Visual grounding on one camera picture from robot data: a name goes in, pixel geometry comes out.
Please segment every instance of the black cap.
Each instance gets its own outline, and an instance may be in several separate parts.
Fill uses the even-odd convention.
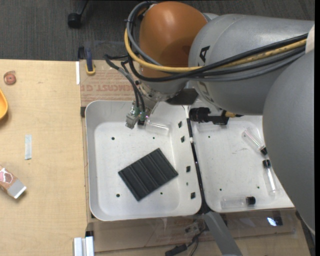
[[[266,148],[265,146],[260,149],[260,152],[261,152],[264,156],[266,156],[266,155],[268,154],[267,148]]]
[[[254,196],[247,196],[248,205],[254,205],[256,203],[256,198]]]
[[[269,159],[263,160],[262,163],[263,163],[263,167],[264,167],[264,168],[269,168],[269,167],[271,167],[271,162],[270,162]]]

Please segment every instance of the blue clip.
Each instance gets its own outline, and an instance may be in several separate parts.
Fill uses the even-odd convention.
[[[86,59],[86,64],[85,64],[85,71],[88,75],[93,75],[96,73],[95,65],[93,65],[92,62],[92,55],[91,55],[91,50],[90,48],[85,48],[84,49],[84,55]]]

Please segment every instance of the black cable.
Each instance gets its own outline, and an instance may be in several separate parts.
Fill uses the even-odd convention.
[[[190,254],[188,256],[193,256],[196,249],[198,248],[198,245],[199,245],[199,239],[197,238],[196,241],[195,241],[195,246],[192,248]]]
[[[223,65],[226,65],[226,64],[241,60],[241,59],[246,58],[246,57],[250,57],[252,55],[260,54],[262,52],[271,50],[272,48],[278,48],[279,46],[282,46],[283,44],[287,45],[288,43],[291,44],[292,42],[298,42],[301,39],[304,39],[306,36],[308,36],[308,34],[296,36],[294,38],[286,39],[286,40],[283,40],[283,41],[280,41],[280,42],[272,43],[272,44],[265,45],[265,46],[262,46],[262,47],[259,47],[259,48],[253,49],[253,50],[249,50],[249,51],[240,53],[238,55],[235,55],[235,56],[220,60],[218,62],[209,64],[207,66],[201,67],[201,68],[196,69],[196,70],[188,71],[188,72],[185,72],[185,73],[178,73],[178,74],[175,74],[175,75],[165,76],[165,77],[153,78],[153,77],[143,76],[143,75],[139,74],[137,72],[137,70],[135,69],[135,67],[133,65],[133,59],[131,58],[131,56],[128,56],[128,61],[129,61],[129,65],[130,65],[130,68],[131,68],[132,72],[134,73],[134,75],[137,78],[139,78],[139,79],[141,79],[143,81],[147,81],[147,82],[167,82],[167,81],[172,81],[172,80],[181,79],[181,78],[188,78],[190,76],[197,76],[198,74],[201,74],[201,73],[203,73],[205,71],[221,67]]]
[[[105,54],[103,56],[103,58],[105,59],[106,63],[113,69],[119,71],[120,67],[118,67],[117,65],[115,65],[110,59],[109,59],[109,55]],[[134,96],[135,96],[135,105],[137,107],[139,107],[139,97],[138,97],[138,93],[137,91],[138,88],[136,87],[135,83],[133,81],[131,81],[132,79],[130,79],[128,76],[126,76],[126,78],[129,80],[129,82],[131,83],[132,87],[133,87],[133,92],[134,92]]]
[[[126,67],[126,64],[128,63],[128,60],[125,60],[125,61],[121,61],[121,66],[122,68],[127,72],[129,73],[129,70],[127,69]]]
[[[105,56],[109,59],[109,60],[118,60],[118,59],[124,59],[128,57],[128,54],[124,54],[124,55],[119,55],[119,56],[110,56],[108,54],[105,54]]]
[[[199,236],[204,232],[204,231],[208,231],[209,229],[206,227],[204,229],[202,229],[198,234],[196,234],[193,238],[192,238],[192,241],[191,243],[189,243],[187,245],[187,247],[190,247],[191,245],[193,245],[198,239],[199,239]]]
[[[146,2],[145,5],[141,6],[139,9],[135,10],[135,12],[132,14],[133,18],[132,20],[130,21],[130,30],[127,31],[128,33],[130,33],[131,35],[134,34],[134,26],[133,24],[135,23],[136,21],[136,18],[137,18],[137,13],[139,13],[139,11],[142,9],[142,8],[145,8],[146,5],[150,5],[151,2]],[[292,44],[292,43],[295,43],[295,42],[298,42],[302,39],[306,39],[308,36],[308,34],[303,34],[303,35],[300,35],[300,36],[296,36],[296,37],[293,37],[293,38],[288,38],[288,39],[285,39],[285,40],[282,40],[282,41],[279,41],[279,42],[275,42],[275,43],[272,43],[272,44],[269,44],[269,45],[265,45],[265,46],[262,46],[262,47],[259,47],[259,48],[256,48],[256,49],[253,49],[253,50],[250,50],[250,51],[247,51],[247,52],[244,52],[242,54],[244,54],[244,56],[242,56],[240,59],[242,58],[245,58],[245,57],[248,57],[250,55],[255,55],[255,54],[258,54],[258,53],[261,53],[261,52],[265,52],[265,51],[269,51],[269,50],[273,50],[273,49],[277,49],[277,48],[280,48],[282,46],[285,46],[285,45],[289,45],[289,44]],[[210,69],[213,69],[213,68],[216,68],[217,66],[213,64],[210,64],[210,65],[207,65],[203,68],[199,68],[197,69],[196,71],[197,72],[204,72],[204,71],[207,71],[207,70],[210,70]],[[183,77],[187,77],[187,76],[183,76],[183,77],[180,77],[179,74],[177,75],[173,75],[172,78],[170,80],[174,80],[174,79],[179,79],[179,78],[183,78]],[[147,82],[165,82],[165,81],[170,81],[170,80],[167,80],[168,77],[162,77],[162,80],[159,80],[159,81],[156,81],[156,80],[147,80],[147,79],[151,79],[151,77],[144,77],[143,80],[147,81]]]
[[[269,60],[266,60],[263,62],[255,63],[255,64],[248,65],[248,66],[236,67],[236,68],[232,68],[232,69],[203,72],[201,74],[198,74],[197,76],[191,76],[191,77],[192,78],[203,78],[203,77],[211,77],[211,76],[221,76],[221,75],[234,74],[234,73],[238,73],[238,72],[253,70],[253,69],[261,68],[261,67],[264,67],[264,66],[267,66],[270,64],[274,64],[274,63],[283,61],[283,60],[288,59],[290,57],[293,57],[299,53],[302,53],[305,49],[306,49],[305,46],[300,46],[300,47],[290,51],[289,53],[282,54],[281,56],[275,56],[275,58],[272,58],[272,59],[269,59]]]
[[[126,78],[129,80],[129,82],[131,83],[132,87],[133,87],[133,90],[135,91],[135,94],[138,95],[138,97],[140,98],[140,101],[141,101],[141,108],[142,108],[142,111],[143,112],[146,112],[146,106],[145,106],[145,101],[144,101],[144,98],[142,97],[141,95],[141,92],[139,91],[139,89],[137,88],[135,82],[128,76],[126,76]]]
[[[133,27],[134,27],[134,26],[132,26],[133,22],[130,23],[130,24],[131,24],[130,30],[133,31]],[[134,86],[134,88],[136,89],[136,93],[139,95],[139,97],[140,97],[140,99],[141,99],[142,111],[145,112],[145,111],[146,111],[145,101],[144,101],[144,99],[143,99],[140,91],[139,91],[138,88],[136,87],[135,82],[134,82],[133,80],[131,80],[130,82],[131,82],[132,86]]]

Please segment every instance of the sticker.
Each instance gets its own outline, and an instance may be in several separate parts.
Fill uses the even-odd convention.
[[[0,170],[0,182],[11,183],[14,178],[12,174],[7,172],[5,168]]]
[[[15,76],[16,71],[8,71],[7,73],[4,74],[3,80],[6,85],[13,85],[16,82],[16,76]]]
[[[75,75],[76,75],[76,84],[80,85],[80,63],[79,63],[79,61],[75,62]]]
[[[32,158],[32,135],[26,134],[24,138],[24,160]]]

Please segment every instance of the plastic tube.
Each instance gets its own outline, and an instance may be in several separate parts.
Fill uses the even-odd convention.
[[[148,118],[145,122],[145,130],[152,134],[169,135],[170,124],[159,118]]]
[[[268,194],[272,197],[281,195],[281,189],[276,182],[276,175],[271,167],[270,160],[263,160],[263,178]]]
[[[251,128],[244,130],[242,137],[254,150],[260,151],[264,156],[268,153],[265,143]]]
[[[222,209],[228,208],[246,208],[253,206],[256,203],[254,196],[224,196],[220,201]]]

